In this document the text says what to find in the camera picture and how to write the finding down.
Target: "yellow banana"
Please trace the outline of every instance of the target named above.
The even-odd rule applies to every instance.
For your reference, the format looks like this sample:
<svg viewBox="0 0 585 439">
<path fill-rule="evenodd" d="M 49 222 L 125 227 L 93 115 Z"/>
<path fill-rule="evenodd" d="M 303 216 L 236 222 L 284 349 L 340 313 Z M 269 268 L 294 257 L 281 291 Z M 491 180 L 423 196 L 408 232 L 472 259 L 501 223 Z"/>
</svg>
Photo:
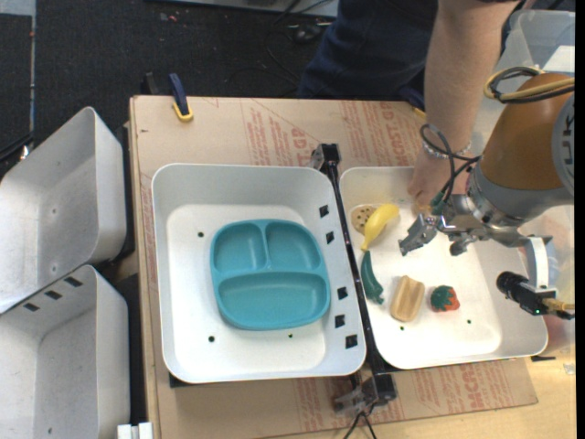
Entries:
<svg viewBox="0 0 585 439">
<path fill-rule="evenodd" d="M 376 211 L 372 213 L 372 216 L 366 222 L 364 227 L 364 243 L 362 244 L 362 251 L 367 251 L 367 248 L 379 234 L 384 230 L 386 223 L 392 218 L 396 218 L 399 215 L 399 208 L 393 203 L 385 203 L 380 205 Z"/>
</svg>

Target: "cardboard sheet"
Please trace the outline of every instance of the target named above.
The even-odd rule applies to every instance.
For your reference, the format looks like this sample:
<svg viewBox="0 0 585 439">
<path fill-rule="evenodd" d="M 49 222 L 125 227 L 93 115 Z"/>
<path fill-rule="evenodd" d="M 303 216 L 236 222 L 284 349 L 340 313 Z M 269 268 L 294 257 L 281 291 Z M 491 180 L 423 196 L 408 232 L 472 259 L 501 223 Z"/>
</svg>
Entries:
<svg viewBox="0 0 585 439">
<path fill-rule="evenodd" d="M 333 398 L 348 379 L 242 381 L 172 388 L 162 357 L 151 181 L 170 163 L 306 166 L 320 143 L 337 143 L 341 167 L 410 166 L 421 119 L 404 102 L 189 98 L 181 123 L 167 96 L 131 99 L 137 246 L 150 421 L 162 439 L 251 439 L 346 428 Z M 389 423 L 537 402 L 523 359 L 400 371 L 399 397 L 375 409 Z"/>
</svg>

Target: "blue and yellow clamp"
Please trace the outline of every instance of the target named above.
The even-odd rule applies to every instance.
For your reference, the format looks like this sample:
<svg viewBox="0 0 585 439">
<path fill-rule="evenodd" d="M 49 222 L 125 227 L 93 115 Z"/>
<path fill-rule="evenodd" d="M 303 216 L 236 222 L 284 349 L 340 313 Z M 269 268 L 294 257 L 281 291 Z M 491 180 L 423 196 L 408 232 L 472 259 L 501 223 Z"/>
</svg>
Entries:
<svg viewBox="0 0 585 439">
<path fill-rule="evenodd" d="M 193 111 L 189 107 L 186 101 L 185 90 L 183 89 L 183 83 L 177 76 L 176 73 L 170 73 L 168 75 L 169 83 L 171 84 L 171 90 L 173 91 L 173 109 L 175 109 L 176 116 L 181 122 L 189 122 L 193 120 Z"/>
</svg>

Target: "toy cucumber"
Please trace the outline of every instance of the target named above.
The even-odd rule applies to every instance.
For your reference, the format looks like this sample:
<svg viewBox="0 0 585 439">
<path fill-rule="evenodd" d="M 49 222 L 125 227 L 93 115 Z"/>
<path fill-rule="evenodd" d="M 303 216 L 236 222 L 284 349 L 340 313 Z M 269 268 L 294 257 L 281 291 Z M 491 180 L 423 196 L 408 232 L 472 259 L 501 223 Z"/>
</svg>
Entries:
<svg viewBox="0 0 585 439">
<path fill-rule="evenodd" d="M 384 302 L 384 298 L 381 296 L 384 292 L 384 288 L 376 279 L 374 271 L 372 270 L 372 257 L 369 251 L 364 252 L 364 258 L 362 259 L 362 265 L 360 269 L 360 276 L 362 278 L 362 284 L 364 285 L 364 291 L 366 298 L 370 299 L 378 304 Z"/>
</svg>

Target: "teal plate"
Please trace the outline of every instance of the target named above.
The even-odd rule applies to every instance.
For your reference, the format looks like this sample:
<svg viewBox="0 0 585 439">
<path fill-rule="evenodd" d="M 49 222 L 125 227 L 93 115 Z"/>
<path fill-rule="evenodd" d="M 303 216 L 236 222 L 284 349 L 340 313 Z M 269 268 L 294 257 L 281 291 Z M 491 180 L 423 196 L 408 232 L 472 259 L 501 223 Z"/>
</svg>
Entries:
<svg viewBox="0 0 585 439">
<path fill-rule="evenodd" d="M 331 302 L 319 245 L 294 221 L 224 226 L 211 242 L 210 268 L 219 312 L 237 328 L 303 326 L 321 318 Z"/>
</svg>

